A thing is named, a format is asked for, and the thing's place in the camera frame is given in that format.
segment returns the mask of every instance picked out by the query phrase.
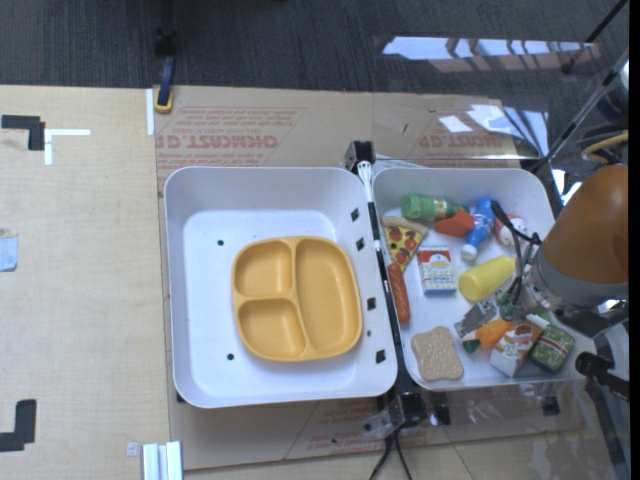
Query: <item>chair leg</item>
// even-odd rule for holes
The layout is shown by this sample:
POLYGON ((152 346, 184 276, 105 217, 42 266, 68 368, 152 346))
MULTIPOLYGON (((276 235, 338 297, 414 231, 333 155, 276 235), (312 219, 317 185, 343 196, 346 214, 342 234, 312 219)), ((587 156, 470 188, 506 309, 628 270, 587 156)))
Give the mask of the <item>chair leg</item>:
POLYGON ((154 49, 158 55, 173 56, 178 43, 176 40, 174 0, 160 0, 161 27, 156 30, 154 49))

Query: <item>white tape mark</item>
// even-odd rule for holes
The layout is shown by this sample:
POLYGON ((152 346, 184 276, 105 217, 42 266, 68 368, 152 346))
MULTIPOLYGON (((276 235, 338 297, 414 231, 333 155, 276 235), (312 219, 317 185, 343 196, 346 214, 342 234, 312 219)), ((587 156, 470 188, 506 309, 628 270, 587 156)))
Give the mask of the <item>white tape mark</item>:
POLYGON ((69 128, 69 129, 48 129, 44 130, 44 164, 53 165, 53 137, 54 135, 91 135, 91 130, 82 128, 69 128))
POLYGON ((51 144, 51 130, 44 130, 44 165, 53 164, 53 146, 51 144))
POLYGON ((154 132, 153 89, 147 89, 147 135, 153 135, 154 132))

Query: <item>white plastic piece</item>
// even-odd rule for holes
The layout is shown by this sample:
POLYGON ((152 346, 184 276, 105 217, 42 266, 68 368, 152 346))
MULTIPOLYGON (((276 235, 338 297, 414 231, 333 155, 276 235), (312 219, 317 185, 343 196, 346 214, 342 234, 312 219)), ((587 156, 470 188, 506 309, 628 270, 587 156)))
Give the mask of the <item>white plastic piece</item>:
POLYGON ((183 480, 182 445, 148 443, 142 448, 142 480, 183 480))

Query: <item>white plastic tray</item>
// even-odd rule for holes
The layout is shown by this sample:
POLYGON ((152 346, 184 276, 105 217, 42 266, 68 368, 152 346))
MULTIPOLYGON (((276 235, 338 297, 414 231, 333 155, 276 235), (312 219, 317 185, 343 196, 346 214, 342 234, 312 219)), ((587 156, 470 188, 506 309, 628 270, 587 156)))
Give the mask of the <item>white plastic tray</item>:
MULTIPOLYGON (((553 225, 554 218, 544 186, 533 174, 521 169, 445 169, 445 168, 389 168, 379 172, 373 180, 373 195, 378 214, 400 215, 400 201, 406 193, 441 196, 458 204, 466 204, 471 210, 481 197, 497 200, 507 213, 519 215, 527 223, 529 233, 537 232, 544 238, 553 225)), ((482 263, 501 254, 515 256, 514 248, 502 245, 491 238, 479 247, 474 263, 460 257, 464 245, 461 239, 433 230, 429 225, 422 245, 447 245, 452 263, 459 277, 474 264, 482 263)), ((403 353, 409 374, 413 380, 431 391, 452 391, 467 388, 521 384, 527 382, 556 382, 579 380, 584 376, 575 369, 575 359, 582 351, 594 352, 594 344, 558 321, 554 325, 567 330, 576 344, 562 369, 555 375, 543 373, 530 364, 524 364, 515 377, 507 377, 489 363, 490 351, 477 349, 473 354, 462 347, 453 324, 459 321, 472 306, 458 291, 453 295, 425 296, 420 287, 420 277, 414 257, 405 270, 405 282, 409 292, 411 319, 400 327, 403 353), (464 367, 464 374, 457 380, 425 381, 420 376, 415 354, 411 350, 411 337, 445 326, 451 331, 455 348, 464 367)))
POLYGON ((356 176, 340 168, 186 167, 167 179, 165 213, 173 375, 188 403, 215 408, 369 397, 391 388, 397 359, 356 176), (232 263, 250 243, 300 235, 334 240, 347 252, 359 287, 362 335, 331 359, 260 359, 236 328, 232 263))

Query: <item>sticker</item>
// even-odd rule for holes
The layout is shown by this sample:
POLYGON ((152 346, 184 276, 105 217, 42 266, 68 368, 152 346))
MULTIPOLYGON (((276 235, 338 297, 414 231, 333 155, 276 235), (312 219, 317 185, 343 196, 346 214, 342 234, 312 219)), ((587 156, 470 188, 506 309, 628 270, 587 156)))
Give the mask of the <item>sticker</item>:
POLYGON ((139 457, 142 444, 138 441, 129 441, 125 448, 125 454, 127 457, 139 457))
POLYGON ((0 272, 13 272, 18 265, 18 236, 0 229, 0 272))

